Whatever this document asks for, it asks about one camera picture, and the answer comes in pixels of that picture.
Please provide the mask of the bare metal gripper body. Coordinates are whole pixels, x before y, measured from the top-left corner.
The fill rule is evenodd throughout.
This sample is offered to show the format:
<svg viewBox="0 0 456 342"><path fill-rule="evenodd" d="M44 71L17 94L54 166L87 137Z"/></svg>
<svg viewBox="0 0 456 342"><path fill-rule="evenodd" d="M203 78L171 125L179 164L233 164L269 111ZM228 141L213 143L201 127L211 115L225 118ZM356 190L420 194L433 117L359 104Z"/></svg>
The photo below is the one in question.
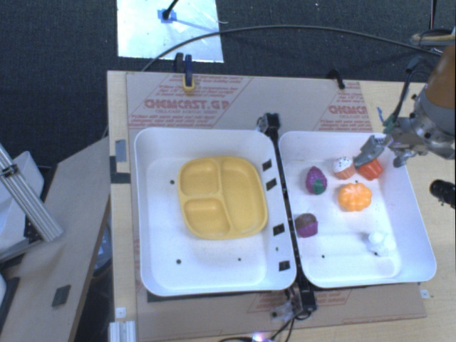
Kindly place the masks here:
<svg viewBox="0 0 456 342"><path fill-rule="evenodd" d="M398 118L389 134L389 148L409 149L415 156L434 154L444 160L455 159L455 137L441 130L428 119Z"/></svg>

